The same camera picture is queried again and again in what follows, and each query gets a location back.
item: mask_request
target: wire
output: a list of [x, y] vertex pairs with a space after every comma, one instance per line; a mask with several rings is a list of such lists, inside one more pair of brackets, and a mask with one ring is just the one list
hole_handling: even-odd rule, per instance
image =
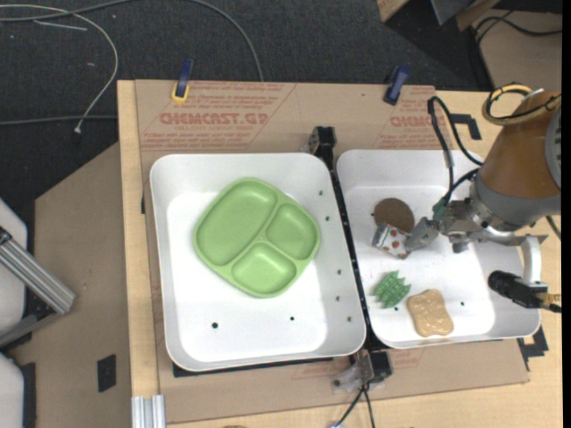
[[545, 218], [547, 219], [547, 223], [550, 224], [551, 230], [553, 230], [555, 236], [557, 236], [561, 241], [561, 230], [558, 229], [557, 225], [555, 224], [555, 220], [553, 220], [553, 217], [545, 216]]
[[547, 30], [547, 31], [535, 31], [535, 30], [530, 30], [530, 29], [526, 29], [525, 27], [522, 27], [520, 25], [517, 25], [516, 23], [509, 21], [508, 19], [506, 19], [510, 14], [512, 14], [514, 11], [508, 11], [506, 14], [504, 14], [503, 16], [490, 16], [487, 17], [485, 19], [482, 19], [478, 25], [476, 26], [476, 34], [479, 31], [479, 29], [486, 23], [489, 21], [494, 21], [493, 24], [491, 24], [485, 31], [484, 33], [482, 33], [481, 35], [478, 35], [478, 41], [477, 43], [480, 45], [482, 43], [482, 39], [484, 38], [484, 36], [499, 22], [503, 22], [504, 24], [509, 25], [510, 27], [512, 27], [513, 29], [517, 30], [518, 32], [524, 33], [526, 35], [529, 35], [530, 37], [547, 37], [550, 35], [557, 35], [559, 33], [563, 33], [563, 29], [557, 29], [557, 30]]
[[[62, 17], [67, 17], [67, 16], [78, 16], [79, 14], [84, 13], [84, 12], [92, 12], [92, 11], [102, 10], [104, 8], [110, 8], [112, 6], [116, 6], [119, 4], [126, 4], [126, 3], [132, 3], [132, 2], [140, 2], [140, 1], [143, 1], [143, 0], [113, 0], [110, 2], [102, 3], [102, 4], [94, 4], [91, 6], [78, 8], [76, 10], [61, 11], [59, 14], [45, 14], [45, 15], [39, 15], [39, 16], [28, 16], [28, 17], [20, 17], [20, 18], [0, 18], [0, 22], [46, 21], [46, 20], [52, 20], [52, 19], [59, 19]], [[214, 11], [215, 13], [219, 14], [224, 19], [226, 19], [228, 22], [230, 22], [236, 28], [236, 30], [238, 30], [238, 32], [240, 33], [240, 35], [242, 36], [242, 38], [244, 39], [244, 41], [248, 45], [248, 48], [250, 49], [250, 52], [252, 53], [252, 57], [253, 57], [254, 62], [256, 64], [256, 69], [258, 70], [258, 76], [260, 78], [260, 81], [262, 81], [262, 82], [264, 81], [264, 75], [263, 75], [262, 70], [261, 70], [260, 60], [258, 58], [258, 54], [256, 53], [255, 48], [253, 47], [252, 40], [248, 37], [248, 35], [244, 31], [244, 29], [240, 26], [240, 24], [238, 24], [238, 22], [236, 22], [234, 20], [234, 18], [232, 18], [226, 12], [220, 10], [220, 8], [214, 6], [213, 4], [209, 4], [207, 2], [204, 2], [203, 0], [181, 0], [181, 1], [190, 2], [193, 4], [198, 4], [204, 8], [207, 8], [211, 11]]]
[[371, 420], [371, 427], [376, 428], [375, 416], [373, 416], [373, 407], [371, 406], [371, 399], [368, 397], [368, 387], [368, 384], [363, 387], [363, 393], [365, 393], [365, 399], [367, 400], [368, 417]]
[[[47, 14], [46, 16], [48, 16], [48, 17], [53, 17], [53, 16], [60, 17], [63, 14], [68, 13], [67, 11], [65, 11], [61, 8], [53, 8], [52, 6], [42, 6], [39, 4], [0, 4], [0, 9], [2, 9], [2, 8], [37, 8], [37, 9], [41, 9], [41, 10], [48, 10], [48, 11], [52, 11], [52, 12], [57, 12], [57, 14]], [[81, 16], [79, 14], [72, 14], [72, 16], [74, 16], [78, 19], [81, 19], [84, 22], [87, 22], [88, 24], [95, 27], [97, 30], [99, 30], [103, 34], [104, 38], [107, 40], [107, 42], [111, 46], [111, 49], [113, 50], [113, 57], [115, 60], [113, 72], [110, 75], [109, 79], [107, 80], [107, 82], [105, 83], [103, 88], [99, 91], [99, 94], [97, 94], [97, 96], [93, 99], [93, 101], [89, 104], [89, 106], [87, 106], [87, 109], [84, 112], [83, 116], [81, 116], [79, 119], [78, 125], [73, 129], [73, 131], [75, 133], [81, 134], [81, 126], [83, 125], [83, 122], [84, 122], [86, 116], [89, 114], [89, 112], [91, 112], [91, 110], [93, 109], [95, 104], [99, 101], [99, 99], [102, 97], [102, 95], [105, 93], [105, 91], [109, 88], [109, 86], [112, 84], [112, 82], [117, 77], [117, 71], [119, 70], [119, 54], [117, 53], [117, 47], [115, 46], [115, 44], [113, 43], [113, 41], [111, 40], [111, 38], [109, 37], [109, 35], [107, 34], [107, 32], [104, 29], [102, 29], [99, 25], [97, 25], [95, 22], [91, 21], [90, 19], [86, 18], [85, 16]], [[38, 21], [37, 18], [32, 18], [31, 20], [34, 22]], [[0, 125], [12, 125], [12, 124], [6, 124], [5, 122], [0, 122]]]
[[469, 171], [468, 173], [466, 173], [464, 176], [462, 176], [458, 181], [456, 181], [454, 183], [454, 185], [452, 186], [452, 189], [450, 189], [446, 195], [444, 195], [444, 199], [446, 200], [446, 203], [448, 203], [450, 201], [450, 198], [452, 197], [452, 193], [459, 187], [460, 184], [462, 184], [463, 182], [466, 182], [468, 180], [473, 180], [474, 176], [477, 174], [477, 172], [480, 170], [480, 168], [476, 168], [476, 169], [472, 169], [471, 171]]
[[361, 395], [363, 394], [363, 392], [365, 391], [365, 387], [360, 387], [359, 388], [359, 393], [357, 393], [357, 397], [353, 400], [353, 402], [351, 403], [351, 405], [347, 408], [347, 410], [345, 411], [345, 413], [343, 414], [343, 416], [339, 419], [339, 422], [337, 422], [336, 424], [333, 425], [334, 428], [338, 427], [339, 425], [341, 425], [344, 421], [345, 418], [347, 418], [349, 416], [349, 414], [351, 413], [351, 411], [353, 411], [353, 409], [355, 408], [355, 406], [357, 406], [357, 403], [360, 400]]
[[452, 189], [452, 186], [454, 185], [454, 164], [452, 160], [451, 151], [448, 147], [448, 144], [446, 143], [446, 140], [444, 139], [443, 132], [438, 127], [438, 118], [436, 118], [436, 110], [434, 109], [434, 102], [442, 104], [443, 101], [437, 96], [433, 96], [432, 98], [430, 98], [428, 100], [428, 113], [430, 114], [430, 121], [432, 123], [434, 132], [436, 133], [436, 137], [438, 138], [438, 142], [440, 143], [440, 146], [443, 148], [444, 151], [444, 159], [446, 162], [446, 167], [448, 168], [448, 190], [450, 191]]
[[433, 99], [438, 102], [438, 104], [440, 104], [440, 106], [442, 107], [444, 114], [446, 114], [446, 119], [448, 120], [448, 122], [450, 122], [450, 126], [452, 129], [452, 133], [454, 134], [454, 139], [456, 140], [456, 144], [458, 145], [458, 147], [460, 148], [460, 150], [462, 151], [462, 153], [474, 164], [478, 165], [478, 166], [482, 166], [482, 162], [479, 161], [478, 159], [476, 159], [474, 156], [472, 156], [472, 154], [466, 149], [466, 147], [464, 146], [464, 144], [462, 143], [462, 140], [460, 139], [460, 135], [458, 134], [458, 130], [456, 129], [456, 123], [454, 122], [454, 119], [452, 118], [450, 111], [448, 110], [448, 107], [446, 106], [446, 104], [440, 99], [440, 97], [433, 97]]
[[0, 126], [10, 126], [10, 125], [23, 125], [23, 124], [43, 124], [46, 122], [61, 122], [65, 120], [116, 120], [117, 116], [112, 115], [102, 115], [98, 116], [96, 114], [91, 114], [89, 116], [57, 116], [52, 118], [39, 118], [39, 119], [22, 119], [22, 120], [5, 120], [0, 122]]
[[557, 109], [561, 105], [561, 94], [551, 96], [550, 99], [532, 108], [531, 110], [520, 112], [519, 114], [511, 114], [509, 116], [493, 116], [492, 115], [492, 104], [500, 99], [504, 94], [522, 94], [528, 95], [532, 92], [532, 89], [528, 86], [522, 84], [512, 83], [506, 86], [498, 87], [488, 95], [482, 106], [482, 114], [485, 119], [492, 122], [492, 124], [500, 125], [503, 127], [509, 125], [523, 124], [529, 122], [532, 119], [536, 119], [542, 116], [546, 112], [551, 112]]
[[482, 21], [480, 21], [480, 22], [478, 23], [478, 25], [476, 25], [476, 26], [474, 27], [475, 35], [476, 35], [476, 38], [477, 38], [476, 46], [480, 46], [480, 43], [482, 43], [482, 40], [484, 39], [484, 37], [486, 36], [486, 34], [487, 34], [491, 29], [493, 29], [497, 24], [499, 24], [500, 21], [506, 20], [506, 18], [507, 18], [510, 14], [512, 14], [514, 11], [515, 11], [515, 10], [509, 10], [509, 11], [506, 12], [503, 16], [496, 16], [495, 21], [494, 21], [492, 24], [490, 24], [490, 25], [488, 26], [488, 28], [487, 28], [486, 30], [484, 30], [484, 33], [482, 33], [482, 34], [479, 34], [479, 33], [478, 33], [478, 32], [480, 31], [480, 28], [482, 28], [482, 26], [483, 26], [487, 21], [489, 21], [490, 19], [489, 19], [489, 18], [485, 18], [485, 19], [483, 19]]

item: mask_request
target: blue clamp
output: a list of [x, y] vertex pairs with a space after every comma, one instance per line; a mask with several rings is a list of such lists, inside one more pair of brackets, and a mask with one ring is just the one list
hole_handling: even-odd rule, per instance
[[194, 59], [191, 57], [186, 57], [182, 62], [182, 69], [180, 69], [180, 77], [178, 78], [178, 82], [175, 83], [174, 87], [172, 88], [172, 93], [170, 94], [170, 98], [172, 98], [173, 101], [183, 103], [188, 98], [188, 91], [190, 90], [188, 81], [193, 74], [193, 68]]
[[395, 105], [399, 100], [401, 88], [410, 76], [410, 67], [408, 65], [399, 65], [391, 74], [391, 86], [385, 94], [384, 100], [391, 105]]

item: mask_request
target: green plate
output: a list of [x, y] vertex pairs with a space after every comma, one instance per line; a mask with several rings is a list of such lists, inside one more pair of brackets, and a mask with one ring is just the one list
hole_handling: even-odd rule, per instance
[[255, 178], [226, 187], [200, 217], [193, 235], [204, 263], [244, 292], [265, 298], [295, 282], [320, 240], [309, 212]]

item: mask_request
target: bread slice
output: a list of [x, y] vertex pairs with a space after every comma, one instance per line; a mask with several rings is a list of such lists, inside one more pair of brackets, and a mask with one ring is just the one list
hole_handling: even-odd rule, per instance
[[407, 308], [412, 315], [417, 333], [425, 338], [433, 334], [446, 336], [454, 330], [454, 324], [444, 305], [443, 295], [436, 289], [411, 296], [407, 300]]

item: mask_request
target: table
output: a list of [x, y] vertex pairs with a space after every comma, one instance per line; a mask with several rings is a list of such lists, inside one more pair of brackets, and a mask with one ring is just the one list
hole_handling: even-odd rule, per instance
[[[469, 113], [478, 122], [484, 122], [480, 107], [487, 94], [439, 91], [438, 95], [448, 104], [451, 112]], [[154, 344], [145, 219], [141, 214], [143, 186], [133, 81], [118, 82], [118, 100], [131, 389], [133, 396], [150, 398], [160, 393], [160, 388]], [[505, 110], [510, 110], [510, 103], [500, 103], [500, 105]], [[460, 130], [460, 135], [464, 137], [469, 150], [483, 154], [489, 150], [499, 129], [492, 125], [481, 124], [480, 130], [483, 135], [482, 141], [469, 140], [468, 130], [464, 128]], [[534, 232], [547, 234], [550, 229], [545, 221], [541, 221]], [[560, 253], [560, 242], [553, 237], [542, 247], [544, 280], [550, 285], [552, 292], [560, 292]], [[561, 316], [546, 313], [542, 318], [550, 351], [546, 357], [536, 358], [530, 362], [530, 383], [374, 401], [373, 410], [377, 425], [394, 428], [524, 427], [535, 426], [538, 423], [543, 426], [562, 426]], [[327, 426], [338, 419], [344, 410], [345, 406], [316, 407], [171, 426], [177, 428]], [[345, 425], [348, 427], [368, 425], [368, 412], [363, 403], [354, 409], [345, 421]]]

